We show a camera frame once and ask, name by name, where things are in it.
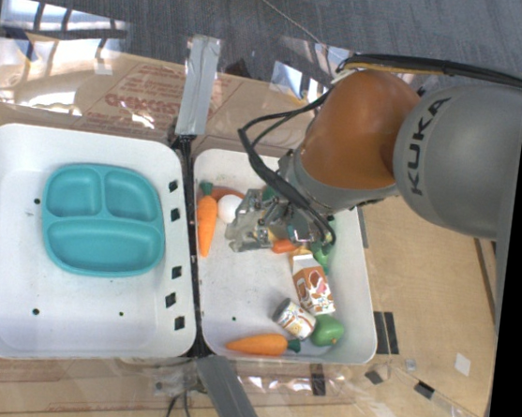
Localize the orange carrot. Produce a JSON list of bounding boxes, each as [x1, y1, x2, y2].
[[209, 186, 248, 205], [224, 327, 304, 363], [189, 180, 223, 261]]

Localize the white plastic tray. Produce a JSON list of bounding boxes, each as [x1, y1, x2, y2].
[[170, 146, 399, 376], [0, 121, 220, 382]]

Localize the green pepper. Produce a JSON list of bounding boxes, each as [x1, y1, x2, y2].
[[308, 312, 348, 350]]

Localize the green bottle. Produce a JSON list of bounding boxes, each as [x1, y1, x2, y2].
[[306, 212, 339, 276]]

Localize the blue divided plate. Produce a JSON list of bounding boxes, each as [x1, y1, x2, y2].
[[33, 156, 175, 285]]

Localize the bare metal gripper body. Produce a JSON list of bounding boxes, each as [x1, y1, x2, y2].
[[231, 185, 298, 250]]

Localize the small orange toy piece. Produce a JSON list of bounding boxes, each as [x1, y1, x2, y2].
[[271, 236, 300, 258]]

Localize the orange and white carton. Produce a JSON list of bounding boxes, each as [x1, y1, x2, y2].
[[285, 251, 344, 319]]

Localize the brown cardboard board red print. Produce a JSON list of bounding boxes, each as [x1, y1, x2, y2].
[[0, 36, 522, 417]]

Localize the white printed can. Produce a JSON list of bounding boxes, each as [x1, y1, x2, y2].
[[269, 295, 320, 343]]

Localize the white egg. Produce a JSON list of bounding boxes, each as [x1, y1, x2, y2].
[[214, 192, 245, 227]]

